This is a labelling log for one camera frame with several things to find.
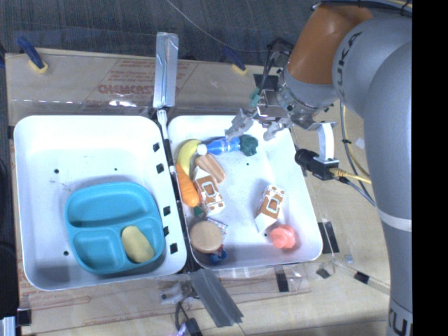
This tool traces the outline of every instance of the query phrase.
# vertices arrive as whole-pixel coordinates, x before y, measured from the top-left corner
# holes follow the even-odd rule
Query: dark gray fabric
[[[0,42],[18,53],[24,36],[35,46],[154,56],[157,32],[179,35],[179,57],[222,61],[224,45],[244,63],[263,64],[267,44],[294,43],[311,13],[313,0],[0,0]],[[4,71],[0,76],[0,157],[8,165]],[[1,212],[0,242],[14,245],[11,176]],[[0,250],[0,318],[13,312],[17,278],[11,254]]]

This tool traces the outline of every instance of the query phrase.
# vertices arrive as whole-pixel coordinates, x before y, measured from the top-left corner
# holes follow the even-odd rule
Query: blue bowl
[[[73,254],[94,274],[116,274],[156,261],[165,249],[162,220],[153,196],[133,182],[103,183],[74,192],[65,205],[65,223]],[[125,252],[121,232],[137,226],[155,255],[133,262]]]

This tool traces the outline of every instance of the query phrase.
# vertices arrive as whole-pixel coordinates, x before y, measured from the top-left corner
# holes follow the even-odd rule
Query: banana
[[[201,143],[202,142],[199,139],[189,139],[179,150],[177,163],[179,163],[187,176],[190,176],[190,159],[196,153],[197,146]]]

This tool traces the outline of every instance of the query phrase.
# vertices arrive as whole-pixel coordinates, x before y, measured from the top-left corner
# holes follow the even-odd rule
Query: carrot
[[[176,171],[183,202],[189,207],[196,207],[199,204],[199,195],[197,194],[193,182],[179,163],[176,163]]]

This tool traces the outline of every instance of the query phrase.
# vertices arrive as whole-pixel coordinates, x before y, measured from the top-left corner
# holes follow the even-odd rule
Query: black connector
[[[316,159],[318,156],[319,154],[313,152],[312,150],[299,149],[295,154],[295,162],[322,181],[334,179],[335,176],[330,172],[330,168],[338,167],[339,162],[335,161],[324,163]]]
[[[187,326],[187,330],[191,336],[202,336],[201,330],[199,329],[199,325],[196,322],[195,318],[189,318],[185,325]]]

